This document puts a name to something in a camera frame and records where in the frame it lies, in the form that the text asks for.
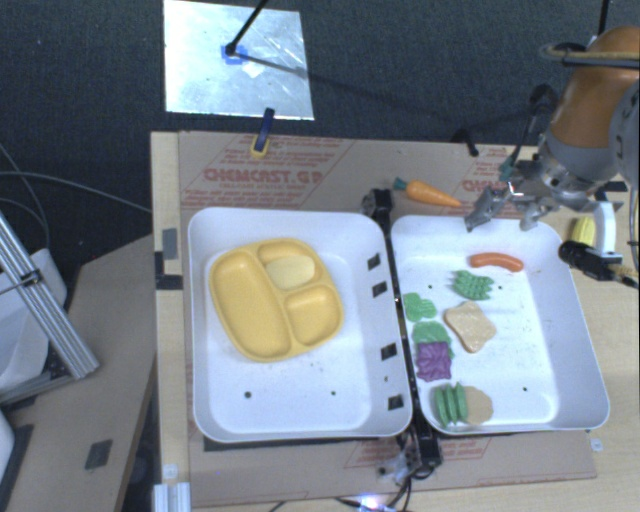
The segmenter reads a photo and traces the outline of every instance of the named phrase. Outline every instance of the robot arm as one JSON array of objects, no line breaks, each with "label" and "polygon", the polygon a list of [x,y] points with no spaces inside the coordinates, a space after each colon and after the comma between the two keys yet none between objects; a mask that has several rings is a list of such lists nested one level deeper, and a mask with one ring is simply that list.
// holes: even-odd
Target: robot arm
[{"label": "robot arm", "polygon": [[[583,270],[599,280],[615,277],[610,267],[622,258],[613,253],[614,210],[622,203],[609,203],[596,192],[619,173],[631,187],[632,208],[637,197],[639,48],[639,27],[617,27],[601,34],[586,51],[543,49],[551,58],[578,68],[557,105],[551,105],[551,122],[535,158],[518,161],[516,148],[501,167],[500,180],[506,187],[483,191],[474,211],[465,217],[469,231],[488,222],[506,202],[522,212],[523,230],[535,227],[540,217],[561,206],[593,213],[596,246],[565,247],[560,255],[578,268],[588,261],[588,269]],[[540,96],[540,91],[534,91],[533,102]],[[594,271],[594,265],[600,270]]]}]

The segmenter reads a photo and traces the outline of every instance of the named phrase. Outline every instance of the metal sheet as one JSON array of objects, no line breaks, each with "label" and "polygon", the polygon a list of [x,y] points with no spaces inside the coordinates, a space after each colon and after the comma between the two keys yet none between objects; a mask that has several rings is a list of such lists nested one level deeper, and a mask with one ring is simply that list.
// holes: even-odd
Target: metal sheet
[{"label": "metal sheet", "polygon": [[297,12],[263,10],[229,58],[224,46],[253,10],[165,0],[165,83],[169,112],[313,120],[302,25]]}]

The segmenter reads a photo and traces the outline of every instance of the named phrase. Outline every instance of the orange carrot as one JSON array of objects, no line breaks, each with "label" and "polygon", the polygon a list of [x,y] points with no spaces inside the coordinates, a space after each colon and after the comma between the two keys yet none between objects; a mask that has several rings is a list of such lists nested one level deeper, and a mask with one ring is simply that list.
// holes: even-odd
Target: orange carrot
[{"label": "orange carrot", "polygon": [[487,265],[495,265],[497,267],[506,268],[511,272],[520,272],[524,268],[524,263],[518,258],[502,254],[500,252],[482,252],[474,254],[469,258],[469,265],[473,268],[485,267]]},{"label": "orange carrot", "polygon": [[393,188],[396,190],[406,190],[409,199],[420,201],[421,203],[452,206],[454,208],[460,207],[460,201],[455,197],[424,181],[411,180],[407,183],[400,178],[396,178],[396,181],[393,183]]}]

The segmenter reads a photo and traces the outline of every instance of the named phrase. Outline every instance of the yellow divided plate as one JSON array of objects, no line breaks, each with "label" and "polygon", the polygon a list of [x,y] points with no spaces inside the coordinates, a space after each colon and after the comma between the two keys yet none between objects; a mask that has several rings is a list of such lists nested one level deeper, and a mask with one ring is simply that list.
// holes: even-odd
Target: yellow divided plate
[{"label": "yellow divided plate", "polygon": [[235,347],[260,362],[287,359],[342,327],[340,296],[324,263],[304,242],[278,238],[220,256],[209,290]]}]

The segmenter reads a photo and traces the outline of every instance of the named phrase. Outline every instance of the white container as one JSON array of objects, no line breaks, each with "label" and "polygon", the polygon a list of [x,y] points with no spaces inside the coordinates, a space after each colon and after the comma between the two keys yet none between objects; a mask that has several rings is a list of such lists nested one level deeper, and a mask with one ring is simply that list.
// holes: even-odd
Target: white container
[{"label": "white container", "polygon": [[[59,304],[67,289],[47,249],[31,256]],[[0,291],[11,286],[0,273]],[[0,391],[37,377],[47,358],[49,340],[17,290],[0,295]]]},{"label": "white container", "polygon": [[[338,288],[345,322],[317,349],[256,363],[227,337],[207,278],[225,252],[281,237],[302,240],[317,252]],[[433,299],[443,325],[444,310],[465,300],[451,284],[454,271],[468,268],[468,256],[497,251],[525,263],[518,274],[491,267],[474,271],[495,280],[491,300],[481,306],[498,334],[477,354],[454,341],[452,379],[418,380],[421,408],[432,425],[466,435],[588,429],[606,421],[604,383],[571,274],[557,257],[560,239],[551,228],[523,233],[517,221],[494,220],[469,234],[460,218],[404,217],[395,223],[392,241],[402,292]],[[407,427],[412,401],[385,240],[371,219],[355,213],[209,208],[192,218],[188,246],[194,416],[207,437],[220,442],[386,437]],[[381,283],[386,291],[374,296]],[[410,333],[412,324],[407,326]],[[387,357],[394,350],[396,355]],[[432,390],[458,381],[492,398],[489,422],[440,424]]]}]

